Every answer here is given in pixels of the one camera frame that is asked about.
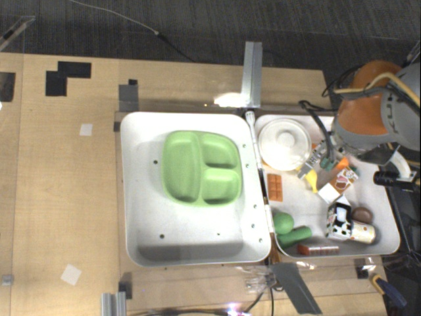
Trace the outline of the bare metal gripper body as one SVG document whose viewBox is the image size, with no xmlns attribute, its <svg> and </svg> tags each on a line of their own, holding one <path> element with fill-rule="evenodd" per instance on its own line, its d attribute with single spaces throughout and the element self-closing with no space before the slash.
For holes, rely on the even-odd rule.
<svg viewBox="0 0 421 316">
<path fill-rule="evenodd" d="M 330 147 L 326 142 L 320 142 L 312 150 L 309 159 L 307 160 L 310 168 L 315 168 L 320 165 L 322 169 L 328 168 L 330 163 Z"/>
</svg>

